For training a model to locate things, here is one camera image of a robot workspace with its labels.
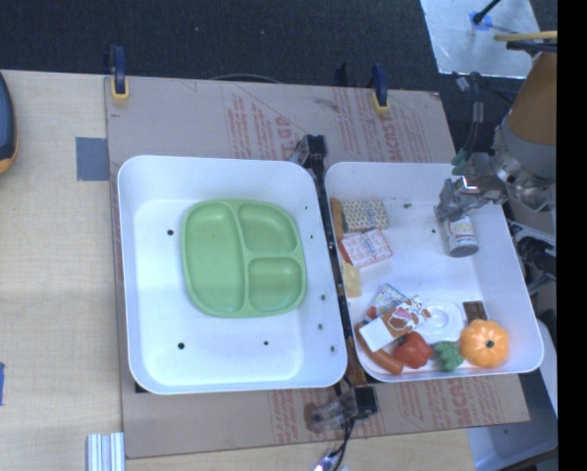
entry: wooden table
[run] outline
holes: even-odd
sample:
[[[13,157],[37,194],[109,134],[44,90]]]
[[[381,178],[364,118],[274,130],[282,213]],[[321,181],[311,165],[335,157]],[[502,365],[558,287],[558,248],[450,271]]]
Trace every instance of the wooden table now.
[[[106,137],[103,76],[5,71],[19,125],[0,177],[0,470],[84,470],[122,431],[109,183],[78,181],[76,138]],[[312,469],[341,442],[128,460],[128,470]],[[466,432],[357,439],[343,465],[472,469]]]

